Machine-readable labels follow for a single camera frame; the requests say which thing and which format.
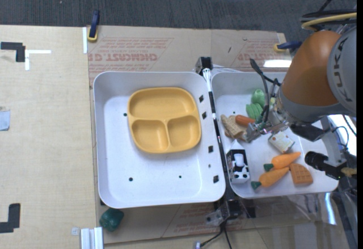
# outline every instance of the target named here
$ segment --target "green toy vegetable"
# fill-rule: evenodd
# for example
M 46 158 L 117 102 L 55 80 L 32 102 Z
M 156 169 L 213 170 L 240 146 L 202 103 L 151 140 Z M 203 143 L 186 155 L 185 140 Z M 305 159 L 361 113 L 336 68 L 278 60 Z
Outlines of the green toy vegetable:
M 247 104 L 246 112 L 250 118 L 256 120 L 257 117 L 260 116 L 262 113 L 262 107 L 260 106 L 260 104 L 257 103 Z
M 251 98 L 252 103 L 260 104 L 261 107 L 265 106 L 265 93 L 263 90 L 258 88 L 253 94 Z
M 100 218 L 100 225 L 107 231 L 113 232 L 117 229 L 123 217 L 124 212 L 114 208 L 109 208 L 102 214 Z

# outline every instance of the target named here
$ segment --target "toy carrot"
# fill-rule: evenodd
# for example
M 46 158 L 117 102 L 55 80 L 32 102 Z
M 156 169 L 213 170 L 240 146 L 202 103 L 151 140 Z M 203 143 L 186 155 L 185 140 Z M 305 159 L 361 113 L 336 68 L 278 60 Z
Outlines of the toy carrot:
M 270 171 L 272 168 L 283 168 L 289 166 L 293 163 L 296 159 L 299 158 L 301 152 L 291 152 L 291 153 L 284 153 L 278 156 L 275 156 L 271 159 L 271 163 L 266 163 L 263 165 L 266 171 Z
M 289 167 L 283 167 L 276 170 L 271 170 L 260 175 L 258 182 L 251 182 L 252 188 L 256 189 L 260 185 L 263 187 L 269 187 L 275 182 L 280 180 L 289 171 Z
M 247 127 L 249 123 L 254 123 L 255 119 L 243 115 L 236 115 L 235 121 L 237 124 Z

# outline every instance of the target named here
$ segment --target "tape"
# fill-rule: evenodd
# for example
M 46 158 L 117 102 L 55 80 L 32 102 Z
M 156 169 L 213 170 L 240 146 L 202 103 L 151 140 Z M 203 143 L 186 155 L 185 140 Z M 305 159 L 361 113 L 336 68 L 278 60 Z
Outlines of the tape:
M 16 62 L 24 62 L 25 61 L 25 46 L 23 46 L 22 43 L 7 43 L 7 42 L 1 42 L 0 43 L 1 49 L 8 49 L 8 50 L 15 50 L 16 51 Z
M 20 204 L 9 205 L 7 222 L 0 223 L 0 233 L 12 233 L 14 228 L 20 227 Z
M 87 53 L 88 52 L 88 47 L 87 47 L 87 27 L 83 27 L 82 31 L 83 31 L 83 53 Z
M 51 54 L 49 49 L 26 49 L 25 50 L 25 70 L 30 70 L 30 54 Z
M 10 127 L 10 111 L 0 111 L 0 131 L 8 131 Z

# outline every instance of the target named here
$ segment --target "black tape mark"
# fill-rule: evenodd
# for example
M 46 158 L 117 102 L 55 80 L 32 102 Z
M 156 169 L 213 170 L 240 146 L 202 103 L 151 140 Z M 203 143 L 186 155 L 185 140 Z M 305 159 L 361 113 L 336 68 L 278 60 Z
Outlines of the black tape mark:
M 1 42 L 1 49 L 16 50 L 16 62 L 25 62 L 25 47 L 22 43 L 6 43 Z
M 0 233 L 12 233 L 20 227 L 20 204 L 9 205 L 7 222 L 0 222 Z

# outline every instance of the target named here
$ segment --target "yellow divided plate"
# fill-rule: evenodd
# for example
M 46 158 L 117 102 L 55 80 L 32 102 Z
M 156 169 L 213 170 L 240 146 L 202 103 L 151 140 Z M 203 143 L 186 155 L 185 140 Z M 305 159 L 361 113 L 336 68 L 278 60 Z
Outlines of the yellow divided plate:
M 170 153 L 199 143 L 201 125 L 193 96 L 178 87 L 138 90 L 128 101 L 132 138 L 141 150 Z

